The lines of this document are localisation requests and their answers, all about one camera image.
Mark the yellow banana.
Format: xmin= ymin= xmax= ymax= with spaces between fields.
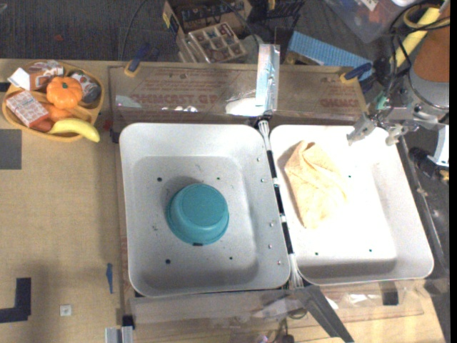
xmin=46 ymin=117 xmax=101 ymax=144

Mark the orange pumpkin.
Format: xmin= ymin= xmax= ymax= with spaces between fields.
xmin=45 ymin=76 xmax=84 ymax=111

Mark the small red and white can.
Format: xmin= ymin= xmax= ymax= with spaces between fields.
xmin=69 ymin=70 xmax=102 ymax=104

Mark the orange carrot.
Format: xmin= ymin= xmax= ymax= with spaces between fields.
xmin=45 ymin=102 xmax=78 ymax=121

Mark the small white carton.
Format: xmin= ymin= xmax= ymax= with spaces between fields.
xmin=6 ymin=66 xmax=31 ymax=91

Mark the thin black and white rod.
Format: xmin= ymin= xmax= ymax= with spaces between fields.
xmin=256 ymin=117 xmax=305 ymax=289

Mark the red and white carton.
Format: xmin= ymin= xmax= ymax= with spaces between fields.
xmin=4 ymin=90 xmax=51 ymax=129

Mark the brown cardboard board, red print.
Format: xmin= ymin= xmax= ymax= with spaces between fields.
xmin=108 ymin=64 xmax=426 ymax=325

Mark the white plastic tray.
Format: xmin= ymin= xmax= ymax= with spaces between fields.
xmin=118 ymin=121 xmax=292 ymax=298
xmin=268 ymin=123 xmax=436 ymax=287

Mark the teal bowl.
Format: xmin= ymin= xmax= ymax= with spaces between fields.
xmin=165 ymin=182 xmax=231 ymax=247

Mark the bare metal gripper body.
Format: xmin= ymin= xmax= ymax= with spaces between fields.
xmin=371 ymin=84 xmax=443 ymax=130

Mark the red sausage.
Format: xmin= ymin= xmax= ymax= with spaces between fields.
xmin=31 ymin=119 xmax=55 ymax=133

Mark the tan tortilla wrap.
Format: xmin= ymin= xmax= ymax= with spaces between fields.
xmin=283 ymin=139 xmax=348 ymax=229

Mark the orange and white packet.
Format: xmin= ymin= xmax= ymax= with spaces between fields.
xmin=27 ymin=60 xmax=66 ymax=91

